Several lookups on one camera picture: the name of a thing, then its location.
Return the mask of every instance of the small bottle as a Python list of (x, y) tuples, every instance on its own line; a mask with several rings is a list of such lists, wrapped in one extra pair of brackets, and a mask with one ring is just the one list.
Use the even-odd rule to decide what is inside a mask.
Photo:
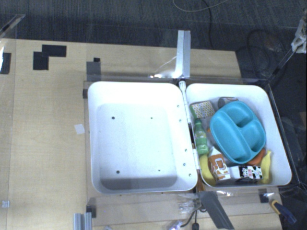
[(201, 125), (201, 120), (195, 120), (195, 129), (194, 129), (194, 138), (195, 145), (198, 155), (207, 154), (209, 152), (209, 148), (207, 145), (207, 136), (206, 132)]

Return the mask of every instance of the cardboard box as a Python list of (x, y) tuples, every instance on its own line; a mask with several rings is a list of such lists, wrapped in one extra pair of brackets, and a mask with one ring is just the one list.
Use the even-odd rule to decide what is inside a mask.
[(215, 180), (229, 180), (230, 174), (224, 160), (224, 156), (215, 148), (212, 147), (208, 155), (208, 166)]

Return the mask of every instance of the black cable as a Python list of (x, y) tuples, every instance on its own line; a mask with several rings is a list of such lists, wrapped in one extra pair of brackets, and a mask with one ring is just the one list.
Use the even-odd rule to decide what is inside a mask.
[(193, 215), (195, 214), (196, 211), (197, 211), (197, 210), (194, 210), (194, 211), (192, 212), (192, 214), (190, 215), (188, 221), (187, 221), (185, 224), (183, 224), (183, 225), (180, 226), (181, 228), (184, 228), (185, 226), (187, 226), (187, 225), (190, 223), (190, 221), (191, 221), (191, 219), (192, 219), (192, 217), (193, 217)]
[[(259, 75), (259, 72), (257, 71), (257, 65), (256, 65), (256, 62), (255, 62), (254, 55), (251, 52), (251, 49), (256, 48), (264, 54), (265, 58), (267, 59), (267, 68), (269, 68), (269, 66), (271, 65), (272, 62), (271, 62), (271, 57), (269, 56), (269, 54), (264, 49), (262, 49), (258, 46), (252, 46), (250, 44), (250, 39), (251, 39), (252, 35), (255, 34), (255, 33), (265, 33), (266, 35), (272, 35), (272, 36), (274, 36), (274, 35), (270, 31), (263, 30), (263, 29), (256, 29), (256, 30), (250, 31), (248, 36), (247, 36), (247, 39), (246, 39), (246, 49), (248, 51), (248, 56), (251, 60), (251, 65), (252, 65), (254, 75), (255, 75), (255, 77), (261, 79), (261, 76)], [(279, 45), (282, 47), (282, 53), (285, 54), (285, 47), (284, 47), (283, 43), (281, 42), (281, 40), (279, 38), (276, 38), (276, 39), (279, 41)], [(275, 68), (275, 70), (273, 71), (272, 74), (275, 74), (276, 71), (278, 71), (278, 66)]]
[[(206, 4), (207, 7), (209, 7), (208, 3), (205, 0), (201, 0), (204, 4)], [(209, 38), (209, 44), (211, 49), (214, 49), (212, 40), (211, 40), (211, 28), (212, 28), (212, 13), (210, 8), (208, 9), (209, 12), (209, 29), (208, 29), (208, 38)]]
[[(243, 70), (245, 73), (252, 73), (253, 74), (253, 77), (250, 76), (250, 75), (248, 75), (247, 77), (242, 75), (242, 77), (247, 78), (247, 79), (253, 79), (253, 78), (256, 78), (258, 76), (256, 68), (255, 68), (254, 61), (253, 61), (253, 59), (251, 59), (250, 52), (249, 52), (249, 50), (251, 50), (252, 48), (254, 48), (256, 50), (259, 50), (260, 52), (263, 53), (263, 56), (266, 58), (265, 60), (268, 62), (267, 66), (269, 66), (269, 62), (270, 62), (269, 54), (266, 51), (264, 51), (262, 48), (258, 47), (258, 46), (250, 46), (249, 49), (247, 49), (246, 46), (242, 46), (239, 49), (237, 49), (236, 50), (236, 56), (237, 56), (239, 65), (241, 66), (242, 64), (244, 64), (244, 66), (245, 65), (251, 66), (251, 70), (249, 70), (249, 69), (244, 69)], [(239, 53), (241, 51), (243, 51), (243, 50), (246, 50), (246, 52), (243, 52), (243, 53), (248, 55), (249, 62), (245, 62), (245, 60), (242, 61), (242, 58), (240, 57)]]
[(192, 224), (192, 230), (200, 230), (200, 225), (197, 223), (197, 211), (195, 212), (195, 222)]

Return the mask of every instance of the wooden table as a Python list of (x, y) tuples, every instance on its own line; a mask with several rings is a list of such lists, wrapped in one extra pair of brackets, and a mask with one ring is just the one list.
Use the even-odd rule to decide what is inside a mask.
[[(41, 51), (43, 44), (65, 45), (67, 55), (49, 57), (48, 71), (33, 70), (33, 52)], [(77, 134), (74, 126), (84, 125), (86, 61), (101, 58), (105, 72), (146, 74), (175, 55), (173, 48), (17, 40), (7, 230), (69, 230), (73, 229), (73, 214), (85, 212), (85, 137)], [(191, 73), (240, 77), (235, 53), (225, 51), (192, 50)], [(273, 195), (280, 200), (279, 194)], [(125, 207), (127, 216), (134, 212), (129, 205)], [(251, 207), (258, 208), (256, 213), (248, 213)], [(269, 204), (226, 203), (225, 210), (235, 229), (281, 229)], [(111, 227), (155, 230), (170, 223), (141, 221)], [(216, 229), (207, 213), (199, 216), (198, 222), (201, 229)]]

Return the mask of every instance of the blue divided plate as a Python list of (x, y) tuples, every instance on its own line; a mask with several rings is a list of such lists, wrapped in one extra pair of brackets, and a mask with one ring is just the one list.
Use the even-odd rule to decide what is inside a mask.
[(265, 131), (254, 112), (243, 102), (230, 102), (210, 121), (211, 133), (221, 152), (232, 162), (253, 159), (266, 142)]

